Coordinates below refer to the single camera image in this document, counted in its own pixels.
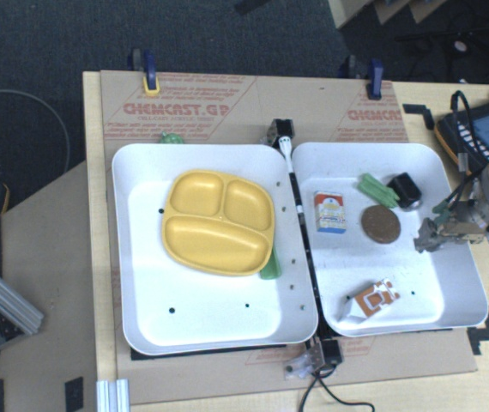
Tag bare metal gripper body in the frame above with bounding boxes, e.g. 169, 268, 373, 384
434, 198, 489, 254

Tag white plastic tray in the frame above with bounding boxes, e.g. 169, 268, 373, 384
290, 142, 489, 338
111, 142, 319, 356

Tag black small cup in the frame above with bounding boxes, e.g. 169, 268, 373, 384
386, 172, 423, 209

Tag brown round biscuit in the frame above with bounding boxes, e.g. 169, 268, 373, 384
359, 204, 401, 245

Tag green toy beans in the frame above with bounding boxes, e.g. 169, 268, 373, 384
357, 173, 401, 209

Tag orange and white carton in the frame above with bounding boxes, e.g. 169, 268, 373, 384
336, 278, 401, 324

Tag red and white small carton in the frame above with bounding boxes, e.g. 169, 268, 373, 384
313, 191, 347, 234

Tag thin black and white rod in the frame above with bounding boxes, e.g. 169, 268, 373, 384
278, 136, 328, 339

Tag green toy cucumber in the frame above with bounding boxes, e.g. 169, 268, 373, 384
259, 246, 283, 281

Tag yellow divided plate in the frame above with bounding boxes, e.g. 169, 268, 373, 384
160, 168, 276, 277

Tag brown cardboard board red print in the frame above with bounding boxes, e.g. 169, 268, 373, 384
100, 70, 480, 395

